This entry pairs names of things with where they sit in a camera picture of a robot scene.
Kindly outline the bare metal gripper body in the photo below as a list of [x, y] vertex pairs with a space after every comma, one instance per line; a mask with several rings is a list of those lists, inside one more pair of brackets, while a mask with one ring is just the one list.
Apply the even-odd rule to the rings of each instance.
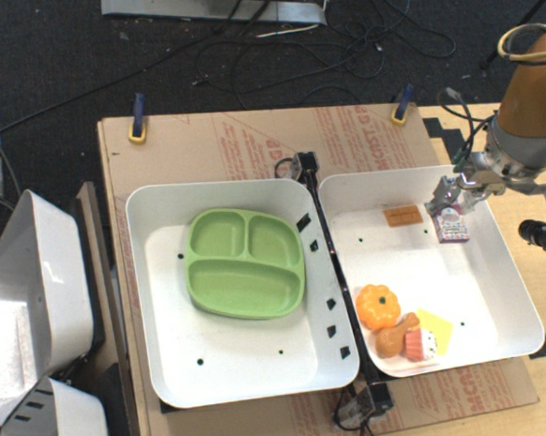
[[454, 169], [459, 175], [456, 179], [458, 186], [471, 192], [474, 199], [487, 198], [490, 194], [499, 196], [506, 189], [522, 194], [535, 191], [531, 170], [502, 150], [486, 148], [471, 153], [456, 163]]

